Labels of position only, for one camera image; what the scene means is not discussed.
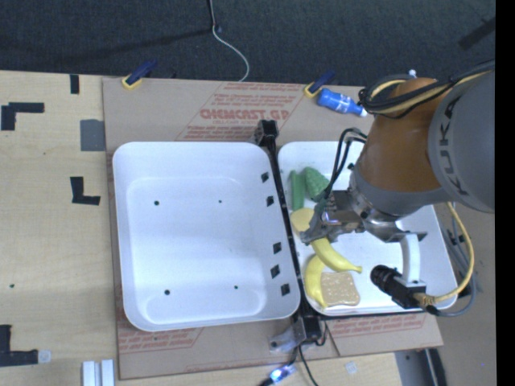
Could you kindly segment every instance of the black cable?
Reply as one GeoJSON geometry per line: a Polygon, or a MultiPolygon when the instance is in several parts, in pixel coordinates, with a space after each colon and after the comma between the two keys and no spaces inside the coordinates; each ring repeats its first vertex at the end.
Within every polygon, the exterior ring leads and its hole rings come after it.
{"type": "Polygon", "coordinates": [[[311,374],[311,370],[309,370],[309,366],[307,366],[306,359],[304,359],[304,354],[303,354],[303,345],[302,345],[302,344],[299,344],[298,349],[299,349],[300,359],[301,359],[301,360],[303,361],[303,363],[304,363],[304,367],[306,368],[307,375],[309,376],[309,378],[310,378],[311,382],[313,383],[313,386],[319,386],[319,384],[318,384],[318,383],[316,383],[315,378],[314,378],[314,377],[313,377],[313,375],[311,374]]]}
{"type": "MultiPolygon", "coordinates": [[[[461,244],[459,242],[458,226],[454,219],[452,220],[452,229],[454,232],[454,236],[453,236],[454,242],[452,241],[452,239],[448,239],[450,241],[447,241],[447,239],[445,239],[445,238],[444,238],[444,241],[448,246],[447,249],[451,250],[451,253],[455,254],[455,262],[458,263],[459,267],[465,268],[467,266],[466,263],[470,260],[468,259],[467,255],[465,254],[465,251],[463,250],[463,248],[461,247],[461,244]],[[457,253],[454,250],[452,250],[452,246],[454,246],[454,245],[458,249],[457,253]]],[[[428,306],[426,308],[426,311],[430,314],[433,314],[435,316],[442,317],[442,318],[455,318],[457,316],[461,316],[461,315],[467,313],[472,308],[472,306],[474,305],[474,302],[476,301],[477,284],[476,284],[476,276],[474,274],[472,274],[470,282],[468,283],[467,287],[470,288],[470,295],[469,295],[470,298],[468,299],[467,304],[465,306],[463,306],[461,309],[453,310],[453,311],[446,311],[446,310],[440,310],[435,306],[428,306]]]]}
{"type": "Polygon", "coordinates": [[[458,83],[461,82],[461,80],[466,79],[468,77],[479,75],[484,72],[490,72],[495,69],[495,60],[489,60],[487,62],[483,62],[481,64],[477,64],[474,68],[466,71],[461,72],[459,74],[455,74],[453,76],[450,76],[447,81],[444,82],[438,82],[435,81],[434,83],[428,84],[427,86],[417,88],[412,92],[404,93],[402,95],[396,96],[396,97],[388,97],[383,100],[377,100],[376,97],[380,95],[381,93],[384,95],[384,91],[386,89],[393,90],[395,87],[397,87],[399,84],[404,83],[404,81],[409,80],[413,78],[412,76],[406,76],[406,75],[394,75],[394,76],[387,76],[381,80],[379,80],[377,83],[373,84],[372,86],[368,88],[363,88],[359,92],[359,98],[358,101],[359,105],[362,105],[367,112],[371,114],[381,114],[382,116],[385,116],[387,112],[385,113],[379,113],[381,111],[384,111],[386,109],[392,108],[394,106],[400,105],[406,101],[411,101],[413,99],[416,100],[417,97],[423,95],[424,93],[434,90],[436,88],[441,88],[437,94],[430,96],[427,99],[421,100],[414,105],[411,105],[408,110],[406,110],[400,117],[394,117],[394,118],[402,118],[406,114],[410,113],[416,106],[432,100],[436,98],[437,96],[440,96],[445,91],[447,91],[449,88],[454,87],[458,83]],[[382,85],[388,84],[389,82],[392,82],[391,85],[386,85],[379,93],[373,95],[373,92],[380,88],[382,85]]]}
{"type": "MultiPolygon", "coordinates": [[[[294,348],[293,352],[291,353],[291,358],[290,360],[288,361],[288,363],[286,364],[283,364],[281,366],[281,368],[284,368],[284,367],[287,367],[287,366],[291,366],[292,364],[295,363],[296,359],[297,359],[297,355],[299,354],[299,348],[296,347],[294,348]]],[[[275,382],[271,379],[271,377],[269,377],[268,379],[265,379],[263,380],[259,386],[270,386],[272,384],[275,384],[275,382]]]]}
{"type": "Polygon", "coordinates": [[[363,134],[359,129],[356,129],[354,127],[350,128],[350,129],[345,129],[342,132],[342,134],[340,135],[340,139],[338,140],[338,146],[336,147],[336,156],[335,156],[335,162],[334,162],[334,165],[332,168],[331,179],[329,180],[329,184],[327,185],[327,187],[323,190],[323,198],[324,199],[327,199],[329,197],[329,194],[331,193],[336,180],[338,179],[342,170],[344,169],[351,143],[354,141],[365,142],[366,138],[367,138],[367,136],[365,134],[363,134]],[[360,138],[351,137],[351,138],[346,139],[345,137],[349,133],[357,134],[360,138]],[[344,144],[344,141],[346,141],[345,151],[344,151],[344,156],[340,162],[341,148],[344,144]]]}
{"type": "Polygon", "coordinates": [[[325,344],[326,340],[328,339],[328,334],[329,334],[328,323],[324,322],[323,324],[325,325],[325,327],[323,329],[322,341],[321,342],[316,341],[315,342],[316,346],[323,346],[325,344]]]}
{"type": "Polygon", "coordinates": [[[246,80],[247,76],[249,75],[250,73],[250,64],[249,64],[249,61],[247,60],[247,58],[243,55],[243,53],[241,53],[241,51],[239,51],[237,48],[235,48],[232,44],[226,42],[225,40],[223,40],[219,35],[218,35],[218,32],[220,31],[220,25],[216,22],[216,18],[215,18],[215,11],[213,9],[213,3],[212,3],[212,0],[207,0],[208,1],[208,8],[209,8],[209,14],[211,15],[211,32],[212,32],[212,35],[214,36],[214,38],[216,40],[218,40],[220,43],[224,44],[226,47],[230,48],[231,50],[233,50],[237,55],[239,55],[241,57],[241,59],[244,61],[245,63],[245,67],[246,67],[246,72],[245,74],[243,75],[242,78],[239,79],[239,81],[244,81],[246,80]]]}

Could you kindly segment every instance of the toy banana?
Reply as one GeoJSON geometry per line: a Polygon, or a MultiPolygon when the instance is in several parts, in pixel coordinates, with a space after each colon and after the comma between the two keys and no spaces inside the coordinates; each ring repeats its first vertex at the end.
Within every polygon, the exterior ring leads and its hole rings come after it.
{"type": "Polygon", "coordinates": [[[324,301],[322,294],[322,271],[324,268],[325,264],[317,255],[314,255],[307,263],[304,288],[306,294],[325,309],[328,304],[324,301]]]}
{"type": "MultiPolygon", "coordinates": [[[[291,213],[291,225],[297,233],[304,232],[309,229],[309,222],[311,217],[315,214],[313,209],[303,207],[291,213]]],[[[322,239],[313,240],[311,246],[320,260],[335,272],[344,272],[347,270],[354,270],[361,273],[362,267],[356,266],[339,254],[332,246],[326,237],[322,239]]]]}

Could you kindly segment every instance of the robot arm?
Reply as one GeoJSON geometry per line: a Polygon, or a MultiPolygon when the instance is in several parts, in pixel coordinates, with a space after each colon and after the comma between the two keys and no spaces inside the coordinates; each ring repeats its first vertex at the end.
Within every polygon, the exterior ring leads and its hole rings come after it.
{"type": "MultiPolygon", "coordinates": [[[[371,278],[405,308],[431,305],[443,298],[425,295],[413,261],[425,232],[402,231],[396,221],[443,202],[450,209],[449,202],[459,202],[495,211],[495,64],[481,64],[446,82],[393,76],[362,90],[360,103],[375,119],[368,137],[362,135],[366,143],[348,189],[333,191],[331,180],[301,239],[334,241],[342,233],[366,231],[384,242],[400,242],[403,274],[377,266],[371,278]],[[389,96],[378,100],[385,92],[389,96]]],[[[338,163],[343,143],[360,135],[346,132],[333,177],[344,165],[346,154],[338,163]]]]}

